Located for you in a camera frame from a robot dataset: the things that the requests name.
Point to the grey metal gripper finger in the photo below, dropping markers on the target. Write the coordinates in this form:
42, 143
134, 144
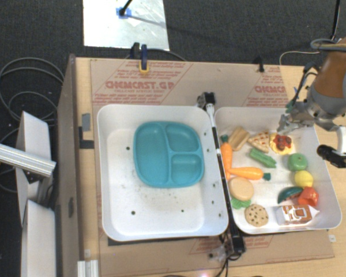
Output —
282, 124
292, 126

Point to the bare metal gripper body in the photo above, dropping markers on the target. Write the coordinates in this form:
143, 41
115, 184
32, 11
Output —
307, 115

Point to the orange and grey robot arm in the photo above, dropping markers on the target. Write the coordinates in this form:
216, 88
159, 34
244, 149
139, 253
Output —
333, 74

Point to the yellow spaghetti with red sauce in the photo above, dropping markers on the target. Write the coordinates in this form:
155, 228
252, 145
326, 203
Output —
281, 144

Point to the pizza slice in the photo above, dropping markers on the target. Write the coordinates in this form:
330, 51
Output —
261, 142

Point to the green apple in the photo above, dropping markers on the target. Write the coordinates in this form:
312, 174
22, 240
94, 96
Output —
297, 161

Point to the green beans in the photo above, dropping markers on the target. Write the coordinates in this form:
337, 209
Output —
262, 157

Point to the tan hot dog bun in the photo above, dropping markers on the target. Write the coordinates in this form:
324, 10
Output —
238, 138

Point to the yellow lemon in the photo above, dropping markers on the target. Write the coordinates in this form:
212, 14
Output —
303, 178

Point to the white plastic tray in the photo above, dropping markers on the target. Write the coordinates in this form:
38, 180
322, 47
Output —
279, 180
161, 209

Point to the orange carrot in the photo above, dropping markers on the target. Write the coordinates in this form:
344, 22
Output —
246, 173
226, 154

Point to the dark green melon slice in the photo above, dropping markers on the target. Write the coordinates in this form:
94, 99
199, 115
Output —
287, 193

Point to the thin black and white rod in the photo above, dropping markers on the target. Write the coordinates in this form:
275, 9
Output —
219, 151

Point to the brown cardboard board red print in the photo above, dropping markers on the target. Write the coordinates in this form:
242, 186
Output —
225, 85

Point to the tan bread bun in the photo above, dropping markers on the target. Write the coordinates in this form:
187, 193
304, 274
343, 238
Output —
241, 188

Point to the brown and white carton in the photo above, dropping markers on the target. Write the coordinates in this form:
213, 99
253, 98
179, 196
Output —
295, 214

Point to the green lettuce leaf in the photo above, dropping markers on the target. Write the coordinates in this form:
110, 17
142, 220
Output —
239, 204

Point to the chocolate chip biscuit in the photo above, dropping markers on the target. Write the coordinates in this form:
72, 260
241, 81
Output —
256, 215

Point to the blue divided plate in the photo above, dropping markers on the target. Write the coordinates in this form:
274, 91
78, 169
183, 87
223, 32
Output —
161, 149

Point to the black cylinder on white bracket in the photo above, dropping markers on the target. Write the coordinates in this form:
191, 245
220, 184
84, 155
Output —
331, 154

